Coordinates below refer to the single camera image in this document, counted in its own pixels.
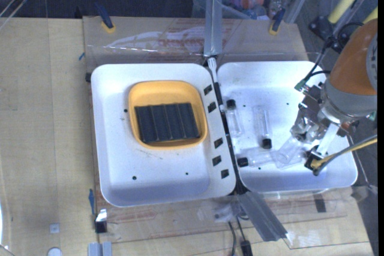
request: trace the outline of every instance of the wooden surface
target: wooden surface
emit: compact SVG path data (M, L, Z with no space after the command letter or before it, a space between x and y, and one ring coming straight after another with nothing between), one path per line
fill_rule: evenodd
M99 240L88 200L97 172L83 39L81 20L12 19L0 32L2 243L16 256L46 255L54 246L86 255ZM345 193L333 218L292 221L285 212L285 241L261 242L247 227L254 254L372 255L358 207ZM114 243L113 255L229 255L231 245L223 230Z

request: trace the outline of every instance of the wooden table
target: wooden table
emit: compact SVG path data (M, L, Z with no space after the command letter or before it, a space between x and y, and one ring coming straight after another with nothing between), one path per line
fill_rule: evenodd
M133 34L156 27L163 31L171 22L130 21ZM284 27L304 51L296 25ZM15 255L46 255L54 246L63 255L86 255L89 243L103 240L95 233L88 200L89 190L95 189L95 169L83 22L13 18L0 32L0 52L2 243ZM290 244L254 243L254 254L372 255L349 195L343 191L343 213L335 218L291 222L284 213ZM260 241L253 228L245 234ZM112 246L114 256L219 256L230 254L231 241L230 231L223 230ZM295 248L303 244L307 248Z

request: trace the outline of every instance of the black connector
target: black connector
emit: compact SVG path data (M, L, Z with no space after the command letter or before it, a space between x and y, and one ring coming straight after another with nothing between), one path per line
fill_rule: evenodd
M243 256L253 256L251 243L248 240L241 242L240 247Z

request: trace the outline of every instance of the bottle cap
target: bottle cap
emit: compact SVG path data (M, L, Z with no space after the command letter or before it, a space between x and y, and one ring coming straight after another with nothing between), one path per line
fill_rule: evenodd
M239 167L247 167L249 165L248 158L247 157L239 158L238 165Z
M263 139L263 148L264 149L271 149L272 148L272 140L270 138L264 138Z
M236 108L236 101L235 100L227 100L227 108L228 109Z

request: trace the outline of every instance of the yellow brush block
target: yellow brush block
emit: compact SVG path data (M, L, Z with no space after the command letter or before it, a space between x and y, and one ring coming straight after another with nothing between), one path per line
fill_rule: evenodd
M200 137L187 140L162 141L146 144L140 139L135 107L160 104L190 103ZM206 138L208 126L203 102L197 89L191 84L177 80L159 80L136 83L128 94L128 111L134 138L148 149L182 149L195 146Z

